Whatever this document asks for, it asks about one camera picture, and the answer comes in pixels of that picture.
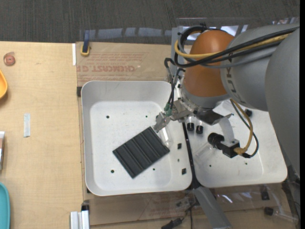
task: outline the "clear bottle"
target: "clear bottle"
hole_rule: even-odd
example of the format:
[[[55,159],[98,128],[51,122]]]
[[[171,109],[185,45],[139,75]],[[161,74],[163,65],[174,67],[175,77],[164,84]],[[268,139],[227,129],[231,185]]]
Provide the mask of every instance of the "clear bottle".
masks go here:
[[[279,210],[278,208],[265,207],[264,213],[267,216],[277,219],[283,219],[291,223],[294,223],[295,225],[299,222],[299,217],[297,215],[292,214],[291,212],[288,211]]]

